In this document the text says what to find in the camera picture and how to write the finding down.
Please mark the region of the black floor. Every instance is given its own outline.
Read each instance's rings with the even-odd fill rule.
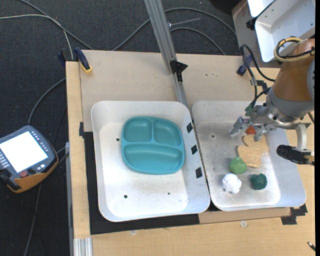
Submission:
[[[112,50],[149,16],[143,0],[30,0],[57,20],[68,31],[95,50]],[[0,17],[41,14],[21,0],[1,0]],[[165,10],[192,8],[208,12],[234,29],[232,8],[238,0],[163,0]],[[199,30],[214,40],[226,55],[239,55],[237,38],[221,21],[194,10],[178,9],[166,13],[172,28]],[[68,50],[63,31],[45,17],[0,19],[0,138],[28,123],[40,97],[65,77],[58,60]],[[88,47],[68,37],[71,47]],[[221,50],[197,32],[172,32],[177,53],[221,55]],[[159,52],[151,24],[144,26],[118,51]],[[61,83],[40,103],[31,119],[56,150],[68,141],[66,87]],[[15,194],[0,181],[0,255],[69,255],[66,168],[63,162],[38,185]]]

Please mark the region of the black fabric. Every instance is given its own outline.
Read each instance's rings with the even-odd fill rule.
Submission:
[[[70,32],[96,50],[111,50],[126,39],[145,20],[143,0],[27,0],[57,20]],[[234,29],[231,10],[238,0],[162,0],[164,9],[188,7],[217,16]],[[0,0],[0,17],[40,14],[20,0]],[[236,36],[218,20],[187,10],[166,15],[173,25],[197,29],[211,37],[227,55],[239,55]],[[64,33],[49,19],[23,17],[0,19],[0,137],[27,124],[37,100],[65,77],[58,53],[69,47]],[[207,39],[189,30],[172,33],[177,53],[221,55]],[[87,49],[69,36],[71,47]],[[159,52],[151,24],[147,24],[119,51]],[[34,112],[31,125],[56,150],[68,139],[66,84],[47,95]],[[23,255],[32,220],[38,188],[14,194],[0,181],[0,255]],[[69,255],[69,224],[65,164],[42,182],[29,256]]]
[[[156,217],[122,222],[112,222],[105,219],[101,215],[98,207],[95,146],[92,132],[84,133],[84,145],[89,200],[90,231],[92,235],[119,231],[168,228],[199,224],[198,214]]]

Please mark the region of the white plastic tray with food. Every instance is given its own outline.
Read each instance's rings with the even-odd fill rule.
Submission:
[[[213,204],[223,211],[303,205],[306,192],[297,165],[277,155],[279,145],[289,144],[285,130],[278,128],[268,132],[258,143],[245,133],[230,137],[229,131],[248,104],[248,101],[198,101],[193,105],[194,124]],[[236,184],[241,183],[239,191],[237,188],[228,191],[225,183],[237,179],[229,175],[224,177],[232,173],[230,163],[237,157],[246,163],[246,170],[235,174],[241,181]],[[266,178],[266,186],[255,188],[252,180],[261,176]]]

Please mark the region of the wooden table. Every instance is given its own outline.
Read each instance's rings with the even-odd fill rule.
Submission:
[[[148,59],[157,63],[162,62],[159,53],[104,52],[103,54],[110,57],[105,59],[110,65],[117,65],[117,58],[125,58],[125,60],[136,58],[138,61],[142,55],[146,57],[147,62]],[[241,77],[236,74],[236,70],[242,64],[241,57],[178,54],[177,58],[189,65],[182,75],[190,105],[199,99],[244,100],[235,93],[236,86],[249,86],[250,84],[247,75]],[[131,69],[137,70],[137,72],[141,68],[141,66],[131,66]],[[163,70],[159,71],[159,75],[153,75],[157,76],[158,80],[162,77],[167,79],[165,77],[167,74]],[[270,77],[276,77],[278,71],[275,68],[263,69],[263,72]],[[71,226],[74,239],[92,238],[94,256],[315,255],[315,251],[307,244],[308,241],[315,244],[316,240],[315,170],[309,165],[298,166],[306,190],[305,204],[308,212],[305,216],[297,217],[297,224],[283,225],[279,216],[290,214],[290,209],[275,208],[257,211],[219,211],[216,215],[213,215],[215,213],[212,212],[205,212],[199,215],[200,224],[197,225],[91,235],[85,147],[84,139],[79,136],[79,124],[83,121],[81,72],[78,62],[66,63],[72,196]],[[262,80],[259,75],[256,75],[256,78]],[[114,77],[109,77],[113,83],[125,79],[116,76],[116,74]],[[219,88],[223,88],[223,91],[212,86],[217,83]],[[311,125],[307,132],[308,148],[314,150],[314,125]],[[297,141],[296,133],[288,131],[287,136],[289,143],[294,146]]]

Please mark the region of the dark green object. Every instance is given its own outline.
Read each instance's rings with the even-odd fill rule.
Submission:
[[[267,177],[263,173],[260,173],[259,175],[256,175],[256,174],[252,175],[250,181],[255,190],[263,190],[268,183]]]
[[[247,165],[239,156],[237,156],[231,160],[229,170],[233,174],[243,174],[247,170]]]

